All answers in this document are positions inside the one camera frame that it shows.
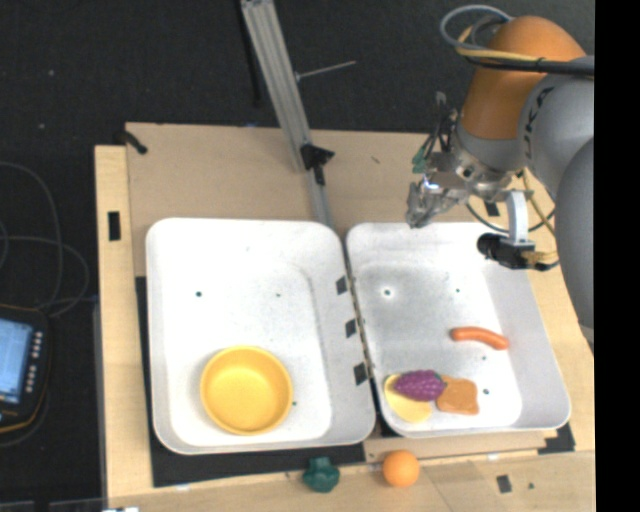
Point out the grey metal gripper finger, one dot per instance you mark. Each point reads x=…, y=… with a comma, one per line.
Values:
x=415, y=207
x=442, y=201

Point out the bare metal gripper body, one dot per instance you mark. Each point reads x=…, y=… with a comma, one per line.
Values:
x=467, y=175

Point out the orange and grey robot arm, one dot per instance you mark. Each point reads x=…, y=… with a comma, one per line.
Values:
x=505, y=95

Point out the white plastic tray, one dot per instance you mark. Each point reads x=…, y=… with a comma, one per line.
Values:
x=425, y=310
x=240, y=280

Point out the orange sausage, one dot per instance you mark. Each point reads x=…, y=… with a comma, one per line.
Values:
x=480, y=336

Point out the purple grapes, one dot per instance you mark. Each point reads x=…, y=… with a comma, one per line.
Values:
x=420, y=386

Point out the orange bread slice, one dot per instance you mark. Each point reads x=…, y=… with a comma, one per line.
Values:
x=460, y=397

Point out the yellow round biscuit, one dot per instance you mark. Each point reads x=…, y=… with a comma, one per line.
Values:
x=407, y=411

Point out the brown cardboard board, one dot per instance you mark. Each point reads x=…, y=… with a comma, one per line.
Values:
x=210, y=175

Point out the yellow bowl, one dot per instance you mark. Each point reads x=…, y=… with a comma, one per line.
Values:
x=246, y=390

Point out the orange ball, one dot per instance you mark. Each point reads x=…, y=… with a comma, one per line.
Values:
x=400, y=468

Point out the green broccoli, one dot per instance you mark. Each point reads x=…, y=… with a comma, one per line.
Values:
x=321, y=475

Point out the black cylinder on white bracket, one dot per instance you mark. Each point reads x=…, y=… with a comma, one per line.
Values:
x=505, y=248

